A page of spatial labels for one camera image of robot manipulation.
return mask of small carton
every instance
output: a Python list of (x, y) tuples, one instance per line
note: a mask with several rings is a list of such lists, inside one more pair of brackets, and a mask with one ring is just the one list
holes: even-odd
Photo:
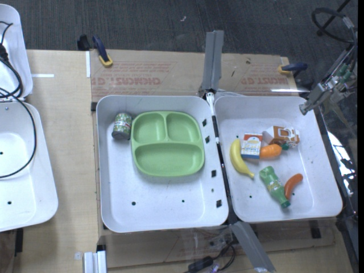
[(290, 148), (295, 147), (300, 142), (300, 134), (293, 127), (271, 126), (263, 131), (263, 140), (268, 144), (287, 144)]
[(262, 133), (245, 133), (241, 146), (241, 157), (245, 159), (259, 159), (262, 140)]

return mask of carrot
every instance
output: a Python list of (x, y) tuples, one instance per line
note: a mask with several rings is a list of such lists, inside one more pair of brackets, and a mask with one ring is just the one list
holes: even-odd
[(288, 179), (288, 181), (284, 185), (284, 195), (289, 200), (291, 198), (292, 190), (294, 187), (301, 182), (303, 179), (302, 174), (297, 173), (293, 175), (291, 178)]
[(260, 158), (270, 158), (279, 156), (282, 152), (282, 147), (278, 144), (269, 144), (268, 146), (260, 148), (259, 157)]

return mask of green plate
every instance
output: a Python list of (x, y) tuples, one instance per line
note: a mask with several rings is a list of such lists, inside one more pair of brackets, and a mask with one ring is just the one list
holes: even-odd
[(204, 143), (196, 120), (187, 113), (151, 111), (131, 125), (133, 158), (140, 171), (151, 176), (186, 176), (205, 161)]

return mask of wire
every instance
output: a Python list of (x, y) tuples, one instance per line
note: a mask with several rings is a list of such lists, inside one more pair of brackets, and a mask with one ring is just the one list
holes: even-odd
[[(6, 94), (8, 94), (8, 96), (10, 95), (10, 93), (7, 90), (5, 90), (4, 88), (0, 87), (0, 90), (5, 92)], [(30, 119), (31, 119), (32, 125), (33, 125), (34, 147), (33, 147), (33, 152), (31, 154), (29, 160), (22, 167), (20, 167), (19, 169), (17, 169), (16, 171), (14, 171), (14, 172), (12, 172), (10, 174), (0, 176), (0, 179), (13, 176), (13, 175), (19, 173), (20, 171), (24, 170), (30, 164), (32, 159), (34, 158), (35, 151), (36, 151), (36, 145), (37, 145), (37, 142), (36, 142), (36, 128), (35, 128), (35, 121), (34, 121), (33, 115), (31, 114), (29, 108), (18, 97), (16, 97), (16, 96), (12, 96), (12, 97), (14, 97), (25, 108), (25, 110), (28, 112), (28, 114), (30, 116)]]
[[(23, 84), (22, 84), (22, 79), (19, 75), (19, 73), (14, 69), (14, 67), (11, 65), (10, 61), (9, 61), (9, 58), (8, 58), (8, 53), (6, 52), (6, 48), (5, 46), (3, 45), (3, 42), (4, 42), (4, 37), (5, 37), (5, 33), (6, 31), (8, 30), (8, 28), (10, 26), (13, 25), (13, 23), (7, 23), (7, 22), (4, 22), (4, 21), (0, 21), (0, 23), (3, 23), (3, 24), (6, 24), (6, 27), (2, 33), (2, 38), (1, 38), (1, 43), (0, 43), (0, 61), (5, 65), (7, 66), (15, 75), (16, 77), (16, 80), (18, 81), (18, 86), (15, 88), (15, 90), (13, 90), (12, 92), (9, 92), (9, 95), (11, 96), (16, 96), (16, 93), (19, 91), (18, 93), (18, 97), (20, 97), (22, 94), (23, 94)], [(4, 99), (6, 98), (7, 96), (5, 95), (1, 95), (0, 96), (0, 99)]]
[(231, 256), (230, 260), (222, 267), (222, 268), (219, 268), (218, 269), (218, 272), (219, 271), (222, 271), (222, 270), (225, 270), (226, 268), (228, 268), (231, 264), (233, 264), (234, 260), (235, 260), (235, 256), (236, 256), (236, 251), (235, 251), (235, 248), (233, 247), (233, 244), (235, 242), (230, 242), (228, 243), (224, 248), (222, 248), (222, 250), (220, 251), (220, 253), (215, 257), (213, 258), (214, 260), (216, 260), (217, 258), (225, 255), (228, 251), (228, 249), (232, 249), (233, 251), (233, 255)]
[[(347, 39), (343, 39), (343, 38), (339, 38), (338, 36), (335, 36), (333, 34), (331, 34), (330, 32), (328, 32), (322, 25), (320, 25), (317, 22), (316, 19), (316, 15), (319, 13), (327, 13), (327, 14), (331, 14), (332, 17), (340, 17), (342, 18), (344, 24), (347, 26), (347, 28), (350, 30), (350, 34), (352, 36), (352, 40), (347, 40)], [(348, 20), (348, 18), (342, 14), (339, 13), (338, 11), (329, 9), (329, 8), (317, 8), (315, 9), (312, 14), (311, 14), (311, 18), (312, 21), (314, 22), (314, 24), (318, 27), (318, 29), (320, 29), (320, 31), (328, 36), (330, 36), (333, 39), (338, 40), (339, 42), (344, 42), (344, 43), (350, 43), (351, 46), (354, 46), (354, 52), (352, 53), (351, 57), (350, 57), (350, 61), (351, 61), (351, 67), (350, 67), (350, 72), (352, 72), (355, 68), (355, 65), (358, 61), (358, 40), (357, 40), (357, 36), (356, 36), (356, 31), (358, 30), (357, 27), (354, 27), (353, 23), (350, 21), (350, 19)]]
[(229, 261), (222, 267), (222, 268), (219, 268), (217, 271), (222, 271), (222, 270), (225, 270), (226, 268), (228, 268), (231, 264), (233, 264), (234, 260), (235, 260), (235, 257), (236, 257), (236, 251), (235, 251), (235, 248), (233, 247), (234, 244), (236, 244), (237, 241), (232, 241), (230, 243), (228, 243), (227, 245), (225, 245), (225, 247), (223, 247), (221, 249), (221, 251), (219, 252), (219, 254), (212, 258), (210, 256), (207, 256), (203, 259), (200, 259), (200, 260), (197, 260), (195, 261), (194, 263), (190, 264), (188, 266), (188, 271), (186, 271), (185, 273), (196, 273), (196, 272), (199, 272), (201, 271), (202, 269), (208, 267), (208, 266), (211, 266), (213, 264), (213, 261), (224, 256), (227, 251), (231, 248), (232, 252), (233, 252), (233, 255), (231, 256), (231, 258), (229, 259)]
[(312, 19), (312, 22), (318, 27), (318, 29), (321, 32), (323, 32), (325, 35), (330, 36), (331, 38), (336, 39), (339, 42), (354, 44), (354, 40), (347, 40), (344, 38), (339, 38), (338, 36), (335, 36), (335, 35), (331, 34), (330, 32), (328, 32), (321, 24), (318, 23), (318, 21), (316, 19), (316, 15), (319, 13), (327, 13), (327, 14), (331, 14), (332, 16), (337, 16), (340, 18), (344, 18), (345, 17), (344, 14), (339, 13), (339, 12), (329, 9), (329, 8), (317, 8), (312, 12), (311, 19)]
[(34, 158), (34, 155), (35, 155), (37, 142), (36, 142), (36, 127), (35, 127), (35, 121), (34, 121), (33, 115), (31, 114), (29, 108), (19, 99), (19, 97), (23, 93), (22, 79), (21, 79), (19, 73), (10, 64), (6, 48), (3, 45), (5, 33), (9, 29), (9, 27), (13, 25), (13, 23), (7, 23), (7, 22), (4, 22), (4, 21), (0, 21), (0, 23), (6, 24), (6, 27), (5, 27), (5, 29), (4, 29), (4, 31), (2, 33), (2, 38), (1, 38), (1, 42), (0, 42), (0, 61), (14, 73), (16, 79), (18, 80), (18, 86), (12, 92), (9, 92), (8, 90), (0, 87), (0, 90), (1, 90), (0, 99), (13, 97), (15, 100), (17, 100), (25, 108), (25, 110), (27, 111), (27, 113), (30, 116), (30, 119), (31, 119), (31, 122), (32, 122), (32, 125), (33, 125), (33, 134), (34, 134), (33, 151), (32, 151), (32, 154), (31, 154), (30, 158), (28, 159), (28, 161), (14, 172), (9, 173), (7, 175), (0, 175), (0, 179), (3, 179), (3, 178), (7, 178), (7, 177), (10, 177), (10, 176), (13, 176), (13, 175), (19, 173), (20, 171), (24, 170), (30, 164), (30, 162), (32, 161), (32, 159)]

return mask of white tray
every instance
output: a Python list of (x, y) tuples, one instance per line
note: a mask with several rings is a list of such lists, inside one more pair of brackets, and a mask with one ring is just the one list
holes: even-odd
[[(222, 152), (236, 215), (246, 222), (298, 220), (333, 217), (340, 213), (342, 200), (313, 112), (302, 115), (300, 97), (233, 97), (216, 100), (215, 110)], [(244, 133), (261, 133), (272, 125), (292, 126), (300, 132), (300, 143), (282, 151), (275, 159), (245, 160), (255, 173), (253, 179), (239, 174), (229, 159), (233, 140)], [(293, 190), (291, 206), (282, 209), (268, 193), (259, 171), (272, 166), (283, 184), (294, 174), (303, 181)]]
[[(0, 4), (0, 21), (13, 23), (6, 31), (3, 44), (9, 60), (22, 78), (22, 100), (31, 94), (31, 78), (19, 13), (9, 5)], [(0, 25), (0, 40), (5, 24)], [(8, 91), (18, 82), (0, 63), (0, 87)], [(14, 176), (0, 179), (0, 231), (6, 231), (48, 221), (58, 208), (58, 197), (49, 160), (42, 122), (38, 111), (29, 108), (36, 127), (37, 147), (30, 164)], [(30, 158), (34, 146), (33, 125), (25, 108), (16, 100), (0, 100), (0, 176), (10, 174)]]
[[(131, 141), (112, 138), (118, 113), (135, 117), (162, 110), (186, 112), (199, 124), (205, 163), (197, 173), (181, 177), (145, 175), (134, 164)], [(110, 230), (126, 233), (198, 228), (225, 222), (229, 209), (211, 112), (204, 100), (194, 96), (107, 96), (98, 102), (96, 114), (101, 216)]]
[[(30, 104), (25, 104), (35, 121), (37, 149), (25, 169), (0, 179), (0, 231), (48, 221), (58, 207), (39, 113)], [(18, 102), (0, 103), (0, 119), (0, 175), (7, 175), (30, 158), (34, 145), (33, 126), (25, 108)]]

